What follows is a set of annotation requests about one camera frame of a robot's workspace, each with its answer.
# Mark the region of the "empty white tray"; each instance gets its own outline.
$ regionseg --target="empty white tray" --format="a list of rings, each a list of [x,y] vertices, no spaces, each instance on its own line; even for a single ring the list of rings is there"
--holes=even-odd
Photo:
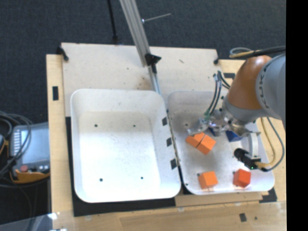
[[[244,164],[238,161],[233,155],[237,148],[248,148],[248,138],[241,141],[229,142],[226,134],[215,137],[210,130],[205,134],[216,141],[215,146],[208,154],[203,154],[188,144],[185,139],[188,136],[187,129],[194,126],[198,118],[210,106],[214,92],[212,91],[176,91],[168,97],[168,109],[171,119],[175,147],[178,153],[180,167],[183,176],[183,183],[186,188],[196,195],[211,193],[234,193],[234,192],[265,192],[274,186],[273,172],[263,172],[259,169],[249,170]],[[221,107],[220,99],[217,108]],[[250,131],[258,132],[256,124],[248,124]],[[261,137],[258,136],[259,155],[264,163],[268,162],[265,148]],[[233,173],[238,169],[251,172],[251,182],[245,187],[233,185]],[[218,184],[212,188],[201,189],[198,174],[214,171]]]
[[[171,198],[181,188],[163,98],[151,90],[71,96],[75,191],[89,203]]]

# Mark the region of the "red button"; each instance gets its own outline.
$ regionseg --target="red button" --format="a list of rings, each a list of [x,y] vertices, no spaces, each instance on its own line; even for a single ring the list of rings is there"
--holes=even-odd
[[[28,166],[27,166],[27,165],[22,165],[22,166],[20,167],[20,171],[21,171],[21,172],[28,172]]]

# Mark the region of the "wooden table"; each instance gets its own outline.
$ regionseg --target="wooden table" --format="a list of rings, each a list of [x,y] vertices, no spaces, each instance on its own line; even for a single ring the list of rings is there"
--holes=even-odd
[[[176,207],[116,212],[74,217],[65,125],[63,57],[49,54],[47,60],[48,115],[51,153],[51,208],[57,218],[53,228],[68,230],[286,230],[285,159],[273,171],[277,202],[260,203],[268,192],[228,193],[205,196],[179,194]],[[236,73],[243,61],[220,60],[224,73]],[[54,98],[57,88],[58,98]],[[285,144],[282,122],[272,119]],[[260,120],[257,125],[269,159],[270,144]],[[266,125],[271,143],[280,150],[274,132]]]

